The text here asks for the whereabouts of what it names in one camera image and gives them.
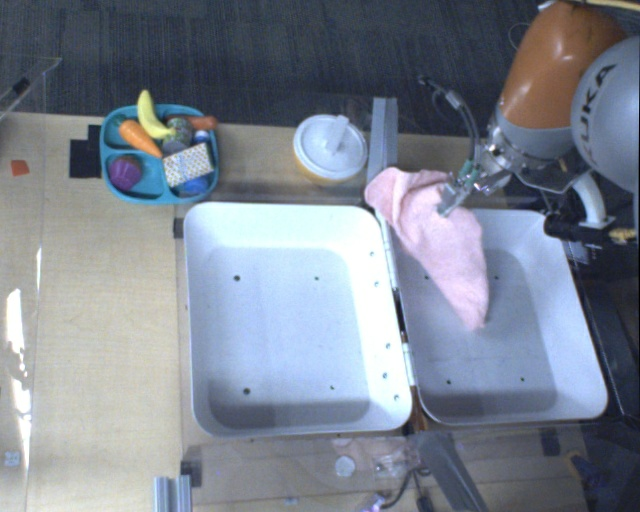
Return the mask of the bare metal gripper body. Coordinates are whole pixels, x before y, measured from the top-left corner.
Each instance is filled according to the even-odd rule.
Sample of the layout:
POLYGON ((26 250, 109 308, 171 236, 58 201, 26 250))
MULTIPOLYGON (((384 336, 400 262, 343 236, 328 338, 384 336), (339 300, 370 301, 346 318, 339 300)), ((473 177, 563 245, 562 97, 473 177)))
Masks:
POLYGON ((491 195, 506 186, 524 162, 524 155, 506 143, 477 144, 454 175, 452 189, 457 196, 491 195))

